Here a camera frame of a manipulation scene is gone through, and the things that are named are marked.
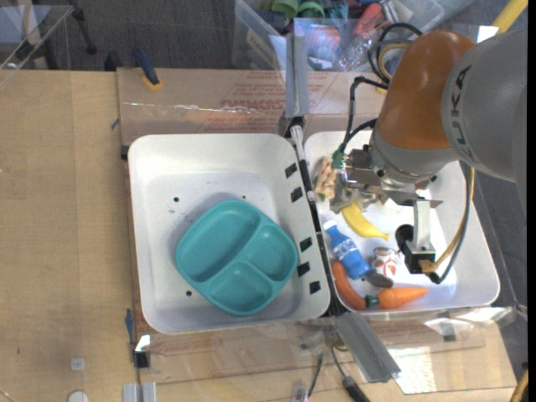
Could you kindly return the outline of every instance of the floor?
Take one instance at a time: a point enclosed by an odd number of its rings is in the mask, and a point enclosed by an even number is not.
[[[63,5],[67,0],[39,0]],[[96,53],[87,43],[76,20],[70,18],[64,34],[68,39],[69,68],[104,70],[106,58],[115,52],[123,65],[133,66],[130,50],[150,53],[155,66],[177,68],[232,68],[233,0],[76,0],[83,9]],[[509,0],[476,0],[441,26],[490,25]],[[528,27],[525,9],[511,29]],[[490,248],[497,259],[502,293],[497,305],[528,305],[526,219],[511,183],[478,175],[477,209]],[[503,329],[512,363],[520,375],[528,361],[527,323],[518,316]]]

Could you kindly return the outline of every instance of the cardboard box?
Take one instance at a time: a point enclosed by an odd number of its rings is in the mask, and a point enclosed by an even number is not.
[[[147,134],[284,134],[288,127],[285,74],[280,71],[157,69],[157,74],[162,88],[154,92],[143,83],[141,69],[117,71],[124,147]],[[358,75],[308,73],[311,114],[305,117],[305,134],[326,131],[327,126],[346,127],[350,85]],[[357,113],[362,117],[376,117],[383,101],[384,95],[371,85],[356,89]]]

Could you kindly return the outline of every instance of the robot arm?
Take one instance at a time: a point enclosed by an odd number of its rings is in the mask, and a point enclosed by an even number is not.
[[[349,153],[347,188],[413,206],[414,226],[397,234],[410,272],[431,275],[421,265],[435,260],[428,218],[441,203],[415,185],[449,162],[516,183],[526,215],[527,44],[526,30],[479,44],[443,30],[420,35],[394,72],[370,144]]]

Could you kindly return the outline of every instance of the toy bottle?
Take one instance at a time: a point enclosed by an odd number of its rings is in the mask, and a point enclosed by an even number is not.
[[[333,254],[344,265],[348,277],[357,280],[370,272],[369,263],[363,259],[353,240],[338,230],[335,220],[328,220],[324,230],[332,240]]]
[[[378,41],[379,33],[371,29],[363,35],[355,36],[352,42],[343,49],[337,62],[342,71],[357,71],[359,67],[369,62],[369,49]]]

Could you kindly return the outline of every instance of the plastic bottle label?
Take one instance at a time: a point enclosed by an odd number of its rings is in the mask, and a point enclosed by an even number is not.
[[[344,259],[344,256],[357,249],[358,247],[353,243],[352,240],[344,240],[341,244],[333,247],[333,253],[337,257],[337,259],[342,261]]]

